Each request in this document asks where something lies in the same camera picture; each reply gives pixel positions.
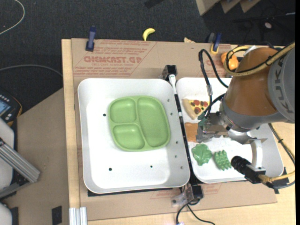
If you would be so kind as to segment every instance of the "blue clamp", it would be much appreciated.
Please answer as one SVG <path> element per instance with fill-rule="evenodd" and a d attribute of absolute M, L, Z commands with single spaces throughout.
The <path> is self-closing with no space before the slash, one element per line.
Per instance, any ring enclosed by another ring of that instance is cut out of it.
<path fill-rule="evenodd" d="M 90 27 L 90 32 L 89 32 L 89 40 L 86 42 L 86 47 L 85 50 L 92 52 L 94 51 L 94 39 L 95 39 L 95 35 L 96 35 L 96 27 L 95 26 L 91 26 Z"/>
<path fill-rule="evenodd" d="M 221 36 L 222 36 L 222 33 L 218 32 L 216 35 L 215 42 L 211 46 L 210 53 L 212 53 L 214 55 L 218 53 Z"/>

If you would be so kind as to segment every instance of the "table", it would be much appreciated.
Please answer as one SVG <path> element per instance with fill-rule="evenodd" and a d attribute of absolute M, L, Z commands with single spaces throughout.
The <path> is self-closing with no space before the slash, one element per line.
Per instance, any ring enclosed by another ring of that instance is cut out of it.
<path fill-rule="evenodd" d="M 65 102 L 65 122 L 66 122 L 66 146 L 67 146 L 67 173 L 70 208 L 80 208 L 80 189 L 78 176 L 78 157 L 76 141 L 76 124 L 74 111 L 74 81 L 72 65 L 72 42 L 70 39 L 62 40 L 62 61 L 64 74 L 64 102 Z M 285 139 L 291 150 L 295 151 L 294 145 L 294 125 L 274 124 L 280 135 Z M 279 148 L 282 154 L 284 165 L 288 172 L 293 169 L 293 164 Z M 213 210 L 196 211 L 195 214 L 201 219 L 212 221 L 215 224 L 295 224 L 295 186 L 281 189 L 276 195 L 277 203 L 264 205 L 251 205 L 247 207 L 232 207 Z M 118 219 L 107 219 L 89 221 L 89 225 L 140 225 L 140 224 L 175 224 L 176 213 L 159 214 L 140 217 L 127 217 Z M 190 212 L 180 214 L 180 221 L 187 225 L 199 224 Z"/>

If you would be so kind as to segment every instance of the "green divided plate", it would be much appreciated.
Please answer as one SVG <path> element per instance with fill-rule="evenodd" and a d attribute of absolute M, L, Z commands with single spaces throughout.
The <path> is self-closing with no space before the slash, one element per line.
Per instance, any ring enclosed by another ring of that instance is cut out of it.
<path fill-rule="evenodd" d="M 118 98 L 109 105 L 108 119 L 114 142 L 125 151 L 159 149 L 171 138 L 164 106 L 154 97 Z"/>

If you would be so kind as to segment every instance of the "yellow toy banana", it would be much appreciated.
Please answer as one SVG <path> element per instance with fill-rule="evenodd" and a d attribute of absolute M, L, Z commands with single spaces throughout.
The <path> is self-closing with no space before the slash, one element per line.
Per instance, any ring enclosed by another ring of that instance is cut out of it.
<path fill-rule="evenodd" d="M 144 41 L 146 41 L 148 35 L 151 34 L 151 33 L 153 33 L 153 32 L 155 32 L 155 29 L 153 29 L 153 28 L 148 28 L 148 29 L 146 29 L 146 30 L 144 31 L 144 33 L 142 34 L 142 37 L 143 37 Z"/>

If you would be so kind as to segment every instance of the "pizza slice toy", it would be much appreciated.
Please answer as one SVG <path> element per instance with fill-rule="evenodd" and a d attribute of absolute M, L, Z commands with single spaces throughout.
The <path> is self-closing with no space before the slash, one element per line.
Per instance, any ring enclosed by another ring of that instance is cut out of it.
<path fill-rule="evenodd" d="M 184 98 L 182 104 L 189 117 L 195 120 L 208 107 L 209 102 Z"/>

